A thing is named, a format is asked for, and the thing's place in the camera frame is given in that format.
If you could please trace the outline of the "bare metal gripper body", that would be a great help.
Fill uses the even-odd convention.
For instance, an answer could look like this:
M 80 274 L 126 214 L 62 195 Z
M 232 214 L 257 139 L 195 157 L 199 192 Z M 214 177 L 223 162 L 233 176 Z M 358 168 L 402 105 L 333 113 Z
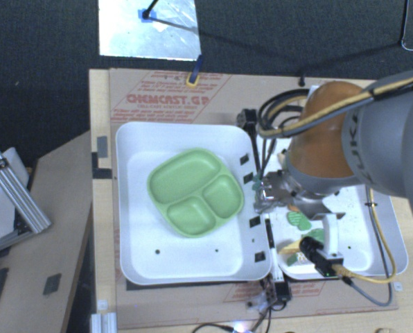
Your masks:
M 323 196 L 305 190 L 288 171 L 271 171 L 265 174 L 255 188 L 254 210 L 269 213 L 275 207 L 296 207 L 309 219 L 332 211 L 323 203 Z

